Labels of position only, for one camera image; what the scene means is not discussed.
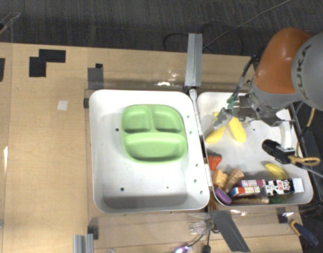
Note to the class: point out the white patterned carton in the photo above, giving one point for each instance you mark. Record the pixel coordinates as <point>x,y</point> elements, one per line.
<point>282,186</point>

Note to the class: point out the black cylinder on white bracket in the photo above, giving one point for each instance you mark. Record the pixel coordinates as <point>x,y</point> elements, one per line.
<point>275,149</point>

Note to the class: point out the purple eggplant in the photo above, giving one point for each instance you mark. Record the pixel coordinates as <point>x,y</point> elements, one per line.
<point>223,196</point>

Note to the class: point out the red strawberry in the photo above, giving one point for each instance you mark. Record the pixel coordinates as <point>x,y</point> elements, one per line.
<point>214,161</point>

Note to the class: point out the brown ice cream cone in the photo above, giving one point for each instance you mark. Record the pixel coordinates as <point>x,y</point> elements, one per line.
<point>233,179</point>

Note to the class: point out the pink printed carton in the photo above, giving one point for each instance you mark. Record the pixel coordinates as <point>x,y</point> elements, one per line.
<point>252,183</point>

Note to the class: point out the smooth yellow corn cob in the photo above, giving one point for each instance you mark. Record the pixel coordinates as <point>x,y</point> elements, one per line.
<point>216,136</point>

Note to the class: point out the yellow banana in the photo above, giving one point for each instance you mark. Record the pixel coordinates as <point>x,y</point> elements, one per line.
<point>275,170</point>

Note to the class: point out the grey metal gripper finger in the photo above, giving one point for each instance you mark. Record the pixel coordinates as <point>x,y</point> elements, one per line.
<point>219,124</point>
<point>223,114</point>

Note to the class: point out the green divided plate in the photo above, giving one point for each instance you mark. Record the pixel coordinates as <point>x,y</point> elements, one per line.
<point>153,144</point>

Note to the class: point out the brown bread stick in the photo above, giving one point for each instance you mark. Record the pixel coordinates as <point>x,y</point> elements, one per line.
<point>252,200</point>

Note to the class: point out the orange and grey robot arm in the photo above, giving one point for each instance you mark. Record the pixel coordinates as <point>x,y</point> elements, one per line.
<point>277,70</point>

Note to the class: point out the red and blue carton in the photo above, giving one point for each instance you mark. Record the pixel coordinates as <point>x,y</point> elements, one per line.
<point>244,191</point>

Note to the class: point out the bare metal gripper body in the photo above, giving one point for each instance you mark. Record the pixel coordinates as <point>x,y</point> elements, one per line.
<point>244,112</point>

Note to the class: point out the white plastic tray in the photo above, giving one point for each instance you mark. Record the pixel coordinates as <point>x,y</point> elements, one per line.
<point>150,183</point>
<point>245,157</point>

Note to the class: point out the tan cheese wedge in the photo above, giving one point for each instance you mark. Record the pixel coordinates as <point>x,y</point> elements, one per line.
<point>219,178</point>

